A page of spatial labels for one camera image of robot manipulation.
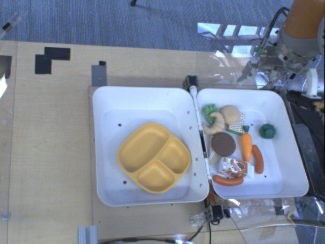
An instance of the yellow divided plate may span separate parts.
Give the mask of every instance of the yellow divided plate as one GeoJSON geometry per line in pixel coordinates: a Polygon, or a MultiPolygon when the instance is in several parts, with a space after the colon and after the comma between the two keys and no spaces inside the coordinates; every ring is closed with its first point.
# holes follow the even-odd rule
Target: yellow divided plate
{"type": "Polygon", "coordinates": [[[187,147],[168,129],[147,123],[120,146],[117,161],[123,171],[149,193],[168,191],[191,164],[187,147]]]}

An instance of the orange carrot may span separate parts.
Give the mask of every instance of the orange carrot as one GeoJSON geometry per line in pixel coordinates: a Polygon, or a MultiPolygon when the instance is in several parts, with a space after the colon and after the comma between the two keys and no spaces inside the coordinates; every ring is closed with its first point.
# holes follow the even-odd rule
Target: orange carrot
{"type": "Polygon", "coordinates": [[[244,160],[249,163],[252,154],[252,137],[248,133],[249,126],[243,126],[244,134],[241,136],[244,160]]]}

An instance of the table surface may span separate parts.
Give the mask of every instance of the table surface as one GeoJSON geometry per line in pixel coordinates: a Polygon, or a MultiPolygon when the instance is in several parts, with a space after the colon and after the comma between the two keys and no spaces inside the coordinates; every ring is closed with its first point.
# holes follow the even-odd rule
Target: table surface
{"type": "MultiPolygon", "coordinates": [[[[245,65],[245,59],[236,59],[235,65],[222,61],[222,66],[206,52],[6,41],[1,41],[0,46],[0,55],[13,57],[8,89],[0,99],[0,110],[7,109],[11,121],[0,132],[0,171],[8,175],[1,177],[0,190],[6,194],[0,200],[8,202],[11,213],[9,221],[0,223],[1,243],[77,243],[78,227],[94,224],[88,106],[92,65],[98,65],[100,60],[107,62],[109,85],[168,87],[180,87],[187,75],[208,77],[218,72],[230,79],[229,73],[240,73],[245,65]],[[70,48],[71,59],[53,60],[51,75],[37,75],[35,55],[44,54],[44,47],[70,48]]],[[[108,226],[117,233],[106,238],[136,232],[130,222],[123,228],[123,220],[156,227],[147,212],[159,221],[155,235],[171,235],[168,224],[172,215],[179,212],[182,218],[188,218],[202,204],[175,204],[168,209],[151,206],[132,207],[136,218],[129,218],[126,208],[110,207],[108,226]]],[[[272,218],[254,217],[254,223],[272,218]]],[[[188,220],[179,219],[177,225],[182,230],[177,231],[177,236],[196,231],[188,220]]],[[[212,243],[246,243],[256,236],[256,231],[243,235],[232,219],[223,219],[212,231],[212,243]]],[[[261,229],[259,234],[260,238],[276,235],[282,242],[286,239],[286,243],[298,243],[294,227],[261,229]]],[[[208,243],[208,238],[204,228],[195,240],[208,243]]]]}

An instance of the dark green toy vegetable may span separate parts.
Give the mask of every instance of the dark green toy vegetable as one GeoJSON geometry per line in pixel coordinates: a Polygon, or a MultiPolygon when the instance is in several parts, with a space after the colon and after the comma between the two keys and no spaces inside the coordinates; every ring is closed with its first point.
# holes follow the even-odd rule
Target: dark green toy vegetable
{"type": "Polygon", "coordinates": [[[215,118],[214,117],[211,117],[210,114],[212,112],[217,112],[217,111],[218,111],[218,109],[217,109],[216,105],[214,105],[214,104],[206,105],[204,107],[204,116],[205,116],[207,122],[210,125],[212,125],[215,122],[215,118]]]}
{"type": "Polygon", "coordinates": [[[259,129],[259,134],[266,139],[272,139],[275,135],[275,128],[271,124],[264,124],[259,129]]]}

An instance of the hot dog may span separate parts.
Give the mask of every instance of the hot dog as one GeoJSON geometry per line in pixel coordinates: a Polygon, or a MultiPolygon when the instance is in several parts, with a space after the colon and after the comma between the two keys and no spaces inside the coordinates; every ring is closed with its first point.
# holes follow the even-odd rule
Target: hot dog
{"type": "Polygon", "coordinates": [[[212,177],[212,179],[217,184],[224,185],[224,186],[236,186],[236,185],[240,185],[244,182],[244,179],[242,176],[236,177],[236,178],[224,178],[219,175],[214,175],[212,177]]]}
{"type": "Polygon", "coordinates": [[[255,157],[256,165],[255,165],[255,172],[256,173],[263,173],[264,170],[264,161],[261,151],[259,150],[257,145],[253,145],[252,153],[255,157]]]}

